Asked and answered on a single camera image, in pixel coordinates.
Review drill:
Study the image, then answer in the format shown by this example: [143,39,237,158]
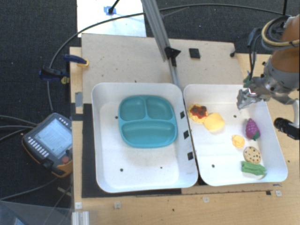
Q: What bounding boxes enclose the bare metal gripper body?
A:
[247,76,293,102]

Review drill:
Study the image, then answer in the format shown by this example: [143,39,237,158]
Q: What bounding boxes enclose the purple grapes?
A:
[245,118,261,141]

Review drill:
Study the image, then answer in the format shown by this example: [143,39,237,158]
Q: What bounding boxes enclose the small yellow toy food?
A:
[231,134,246,149]

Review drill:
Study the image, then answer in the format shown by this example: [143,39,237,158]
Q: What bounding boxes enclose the yellow pizza with red sauce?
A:
[187,104,209,124]

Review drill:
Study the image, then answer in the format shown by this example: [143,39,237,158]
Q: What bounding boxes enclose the brown chocolate chip biscuit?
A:
[243,146,262,164]

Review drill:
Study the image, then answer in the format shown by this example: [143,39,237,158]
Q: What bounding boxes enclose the white plastic tray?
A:
[90,82,199,194]
[183,83,288,187]

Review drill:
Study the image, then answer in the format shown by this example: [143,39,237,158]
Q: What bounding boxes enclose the green beans on white base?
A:
[240,160,267,180]

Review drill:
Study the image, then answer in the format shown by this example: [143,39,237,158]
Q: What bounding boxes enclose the teal divided plate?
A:
[118,95,178,149]

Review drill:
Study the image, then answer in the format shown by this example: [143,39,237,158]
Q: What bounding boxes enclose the pale wood board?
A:
[81,33,274,195]

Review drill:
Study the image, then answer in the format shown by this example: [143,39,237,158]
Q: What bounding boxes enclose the black cylinder on white bracket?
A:
[273,97,300,140]

